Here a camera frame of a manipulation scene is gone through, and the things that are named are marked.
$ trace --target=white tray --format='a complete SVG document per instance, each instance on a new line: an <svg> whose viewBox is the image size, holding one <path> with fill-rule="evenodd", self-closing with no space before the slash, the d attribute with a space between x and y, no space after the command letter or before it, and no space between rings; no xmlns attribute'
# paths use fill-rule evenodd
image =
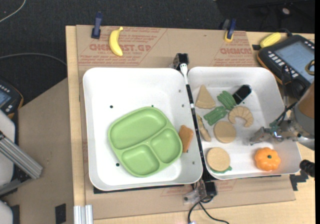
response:
<svg viewBox="0 0 320 224"><path fill-rule="evenodd" d="M217 96L223 90L233 94L242 85L250 85L252 89L251 94L240 105L250 109L254 118L253 124L245 128L244 120L241 118L238 120L237 118L237 123L234 125L236 138L232 143L221 143L215 138L213 132L214 125L210 126L203 118L211 109L195 108L196 113L202 117L204 126L207 128L212 139L211 142L201 139L205 161L207 161L207 152L213 147L225 149L231 158L230 166L232 170L225 173L215 173L205 163L208 172L213 177L226 180L294 174L300 170L299 165L302 158L296 142L285 140L281 143L274 143L272 140L268 140L254 145L249 144L249 138L260 127L269 128L269 124L284 111L279 88L271 72L262 67L195 67L189 71L188 80L194 102L196 102L200 86L205 85L215 100L216 106L222 106L217 100ZM228 121L228 115L222 120ZM277 150L281 158L281 164L277 170L270 172L256 167L254 160L255 152L263 147Z"/></svg>
<svg viewBox="0 0 320 224"><path fill-rule="evenodd" d="M162 171L131 175L109 144L109 126L123 115L146 106L160 109L176 131L185 125L195 131L189 98L180 72L172 68L95 67L83 76L87 124L89 177L102 191L197 182L203 173L196 132L188 153Z"/></svg>

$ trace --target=dark floor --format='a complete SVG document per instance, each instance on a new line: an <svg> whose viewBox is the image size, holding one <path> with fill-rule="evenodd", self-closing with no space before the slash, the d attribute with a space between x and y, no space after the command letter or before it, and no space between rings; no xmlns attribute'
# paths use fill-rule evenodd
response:
<svg viewBox="0 0 320 224"><path fill-rule="evenodd" d="M315 33L315 1L291 7L292 15L279 22L277 7L250 5L299 0L26 0L15 15L0 22L0 76L22 93L27 103L64 79L66 67L43 56L1 57L41 53L66 61L66 25L93 25L103 14L102 25L219 29L224 19L236 19L236 29ZM23 0L0 0L0 20Z"/></svg>

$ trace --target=divided green plate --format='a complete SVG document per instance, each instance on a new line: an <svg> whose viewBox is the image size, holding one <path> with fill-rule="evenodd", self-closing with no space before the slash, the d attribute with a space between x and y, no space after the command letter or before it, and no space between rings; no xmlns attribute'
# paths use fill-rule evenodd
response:
<svg viewBox="0 0 320 224"><path fill-rule="evenodd" d="M136 177L163 170L182 153L176 129L155 107L142 107L117 119L109 127L108 139L121 164Z"/></svg>

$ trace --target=orange pumpkin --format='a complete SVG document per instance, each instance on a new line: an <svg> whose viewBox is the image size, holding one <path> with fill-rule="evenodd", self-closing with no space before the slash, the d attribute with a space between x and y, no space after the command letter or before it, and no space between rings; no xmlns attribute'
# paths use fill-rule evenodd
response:
<svg viewBox="0 0 320 224"><path fill-rule="evenodd" d="M281 163L277 151L269 147L260 148L254 156L256 166L264 171L276 170Z"/></svg>

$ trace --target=blue clip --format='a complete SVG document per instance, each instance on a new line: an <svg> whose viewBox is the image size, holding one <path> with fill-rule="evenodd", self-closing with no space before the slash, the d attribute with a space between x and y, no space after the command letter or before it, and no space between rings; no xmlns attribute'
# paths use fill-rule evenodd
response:
<svg viewBox="0 0 320 224"><path fill-rule="evenodd" d="M100 26L102 21L102 13L98 11L94 19L94 28L92 29L91 38L99 39L100 38Z"/></svg>
<svg viewBox="0 0 320 224"><path fill-rule="evenodd" d="M229 30L225 33L225 37L224 37L224 40L228 43L232 42L233 40L233 36L234 36L234 31L235 31L235 28L236 28L236 19L233 18L231 20L231 24L229 26Z"/></svg>

